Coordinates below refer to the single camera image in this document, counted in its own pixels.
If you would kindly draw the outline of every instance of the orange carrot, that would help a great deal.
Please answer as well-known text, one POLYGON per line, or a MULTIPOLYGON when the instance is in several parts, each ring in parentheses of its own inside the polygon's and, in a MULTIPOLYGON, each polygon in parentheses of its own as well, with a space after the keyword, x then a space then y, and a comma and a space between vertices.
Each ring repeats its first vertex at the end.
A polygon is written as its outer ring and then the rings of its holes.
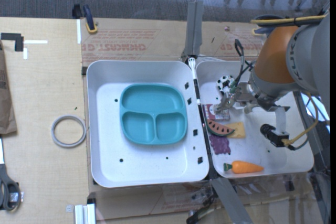
POLYGON ((233 161, 232 164, 224 163, 224 171, 230 169, 232 169, 235 174, 253 173, 264 170, 262 166, 243 161, 233 161))

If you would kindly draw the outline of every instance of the yellow cable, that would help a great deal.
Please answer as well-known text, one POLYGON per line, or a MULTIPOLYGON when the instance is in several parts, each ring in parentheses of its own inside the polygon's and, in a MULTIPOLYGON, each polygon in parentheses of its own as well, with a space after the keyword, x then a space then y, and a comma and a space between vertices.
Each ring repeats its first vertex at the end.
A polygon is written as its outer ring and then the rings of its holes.
POLYGON ((305 20, 321 20, 325 17, 325 15, 320 16, 308 16, 308 17, 297 17, 297 18, 288 18, 288 19, 272 19, 272 20, 251 20, 250 22, 252 24, 280 24, 280 23, 293 23, 296 22, 302 22, 305 20))
POLYGON ((314 123, 307 129, 305 129, 302 133, 300 133, 298 136, 294 137, 293 139, 289 140, 289 139, 282 139, 281 141, 283 142, 283 144, 285 146, 289 146, 291 144, 293 144, 296 140, 298 140, 299 138, 301 138, 303 135, 305 135, 306 133, 308 133, 310 130, 312 130, 316 125, 317 123, 319 122, 319 115, 318 115, 318 109, 317 109, 317 106, 313 100, 313 98, 311 97, 310 93, 305 93, 309 100, 311 101, 311 103, 313 104, 314 108, 315 108, 315 121, 314 123))

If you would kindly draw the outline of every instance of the blue plastic plate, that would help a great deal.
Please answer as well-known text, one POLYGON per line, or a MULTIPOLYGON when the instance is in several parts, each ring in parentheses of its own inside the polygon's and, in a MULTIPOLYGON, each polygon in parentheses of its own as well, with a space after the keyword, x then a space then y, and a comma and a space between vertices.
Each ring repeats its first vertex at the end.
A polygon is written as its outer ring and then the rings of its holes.
POLYGON ((165 84, 132 84, 121 93, 120 122, 124 135, 135 143, 176 143, 187 130, 183 96, 165 84))

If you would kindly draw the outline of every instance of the roll of tape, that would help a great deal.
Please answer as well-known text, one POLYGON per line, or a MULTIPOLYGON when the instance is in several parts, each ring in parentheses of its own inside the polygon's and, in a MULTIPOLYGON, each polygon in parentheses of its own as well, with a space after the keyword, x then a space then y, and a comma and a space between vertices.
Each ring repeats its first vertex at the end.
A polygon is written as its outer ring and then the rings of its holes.
POLYGON ((78 116, 76 115, 63 115, 63 116, 60 116, 58 117, 57 119, 54 120, 54 122, 52 123, 53 125, 51 126, 51 137, 52 139, 54 140, 55 144, 58 145, 58 146, 61 146, 61 147, 75 147, 75 146, 78 146, 80 143, 82 143, 86 137, 86 127, 85 127, 85 122, 78 116), (58 140, 55 136, 55 128, 57 126, 57 124, 63 120, 74 120, 74 121, 77 121, 81 126, 82 126, 82 129, 83 129, 83 134, 81 136, 81 138, 74 142, 74 143, 71 143, 71 144, 67 144, 67 143, 63 143, 61 142, 60 140, 58 140))

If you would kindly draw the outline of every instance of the brown paper bag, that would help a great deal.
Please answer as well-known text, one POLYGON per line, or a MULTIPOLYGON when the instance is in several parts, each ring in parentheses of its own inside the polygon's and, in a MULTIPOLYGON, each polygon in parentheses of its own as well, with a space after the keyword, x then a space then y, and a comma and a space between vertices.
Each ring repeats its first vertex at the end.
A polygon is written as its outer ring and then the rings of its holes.
POLYGON ((17 130, 14 109, 7 80, 5 53, 0 40, 0 134, 17 130))

